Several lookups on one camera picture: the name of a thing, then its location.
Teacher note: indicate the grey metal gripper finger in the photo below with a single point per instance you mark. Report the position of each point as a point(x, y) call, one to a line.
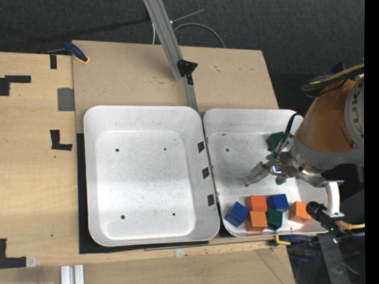
point(257, 173)
point(281, 179)

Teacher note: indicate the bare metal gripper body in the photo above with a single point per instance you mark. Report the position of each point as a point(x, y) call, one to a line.
point(291, 167)

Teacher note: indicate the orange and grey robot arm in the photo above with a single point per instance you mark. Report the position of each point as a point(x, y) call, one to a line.
point(325, 129)

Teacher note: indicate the blue cube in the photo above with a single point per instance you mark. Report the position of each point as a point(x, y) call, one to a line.
point(279, 201)
point(237, 214)

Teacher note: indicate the white plastic tray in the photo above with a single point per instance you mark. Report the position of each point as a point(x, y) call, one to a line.
point(148, 173)
point(234, 164)

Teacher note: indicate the orange cube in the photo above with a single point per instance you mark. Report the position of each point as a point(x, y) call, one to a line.
point(256, 203)
point(257, 220)
point(298, 212)

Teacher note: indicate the green cube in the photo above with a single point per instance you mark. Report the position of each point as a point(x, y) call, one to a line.
point(275, 217)
point(274, 140)

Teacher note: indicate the pale wood board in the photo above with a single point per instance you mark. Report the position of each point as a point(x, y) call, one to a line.
point(133, 75)

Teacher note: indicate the black cylinder on white bracket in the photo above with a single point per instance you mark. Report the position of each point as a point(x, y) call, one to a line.
point(333, 197)

